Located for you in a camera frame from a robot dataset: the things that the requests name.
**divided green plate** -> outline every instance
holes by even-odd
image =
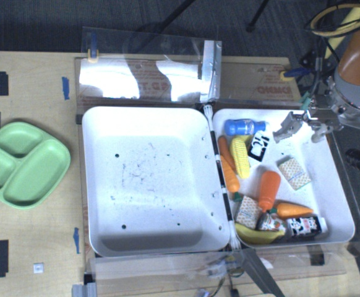
[[[0,200],[18,209],[42,203],[70,166],[60,141],[29,123],[0,129]]]

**blue bottle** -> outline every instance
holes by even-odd
[[[257,131],[265,131],[264,121],[255,122],[251,119],[227,120],[224,124],[224,131],[227,136],[248,136]]]

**wooden table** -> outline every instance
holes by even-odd
[[[9,272],[0,278],[0,296],[70,296],[73,284],[84,279],[79,126],[75,123],[74,59],[79,56],[0,52],[0,71],[9,74],[9,96],[0,96],[1,125],[30,122],[57,137],[72,157],[59,186],[35,209],[18,210],[0,202],[0,239],[9,240]],[[69,79],[68,100],[62,91],[62,77]],[[74,244],[74,228],[79,229],[80,254]],[[345,248],[338,254],[346,273],[279,280],[279,287],[286,296],[360,296],[360,274],[354,257]],[[34,263],[44,263],[44,272],[33,273]],[[261,294],[253,283],[238,288],[242,296]],[[190,297],[194,293],[146,296]],[[224,296],[229,293],[222,289],[217,297]]]

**orange carrot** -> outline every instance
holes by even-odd
[[[224,156],[220,155],[221,164],[223,166],[224,180],[227,190],[230,192],[237,192],[241,187],[238,177],[236,177],[235,172],[230,167]]]
[[[286,202],[282,202],[277,205],[276,212],[280,218],[289,219],[289,218],[298,218],[303,215],[313,213],[313,210],[311,208],[304,207],[301,205],[294,205],[294,204],[288,204]]]
[[[220,155],[225,158],[229,166],[236,172],[235,161],[231,153],[229,152],[228,142],[225,136],[220,136],[217,140],[218,149],[220,150]]]

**patterned box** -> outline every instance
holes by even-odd
[[[259,203],[250,197],[244,196],[235,221],[254,230],[261,213]]]
[[[279,170],[294,190],[300,189],[311,181],[295,158],[290,158],[280,164]]]

